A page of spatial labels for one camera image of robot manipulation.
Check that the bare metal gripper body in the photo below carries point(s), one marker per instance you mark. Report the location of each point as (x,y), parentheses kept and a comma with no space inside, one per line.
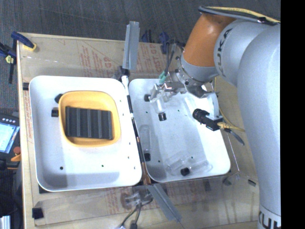
(181,85)

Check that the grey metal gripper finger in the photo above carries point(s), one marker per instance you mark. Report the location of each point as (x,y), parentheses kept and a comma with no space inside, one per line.
(154,91)
(165,96)

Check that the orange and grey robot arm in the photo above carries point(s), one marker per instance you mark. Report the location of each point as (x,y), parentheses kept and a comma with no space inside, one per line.
(257,80)

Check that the thin black and white rod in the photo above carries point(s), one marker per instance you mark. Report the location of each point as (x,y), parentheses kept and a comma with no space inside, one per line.
(133,125)

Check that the white plastic tray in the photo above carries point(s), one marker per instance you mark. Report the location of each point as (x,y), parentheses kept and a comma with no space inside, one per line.
(181,137)
(71,161)

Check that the yellow plastic bowl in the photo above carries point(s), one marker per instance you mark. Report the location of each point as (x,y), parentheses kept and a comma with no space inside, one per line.
(90,99)

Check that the black ribbed block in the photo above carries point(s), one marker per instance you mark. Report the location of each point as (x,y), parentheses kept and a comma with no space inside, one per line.
(88,123)

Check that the brown cardboard board red print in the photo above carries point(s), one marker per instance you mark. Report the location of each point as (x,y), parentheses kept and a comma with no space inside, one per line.
(71,54)

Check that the black cylinder on white bracket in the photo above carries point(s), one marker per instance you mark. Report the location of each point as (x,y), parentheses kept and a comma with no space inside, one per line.
(212,122)

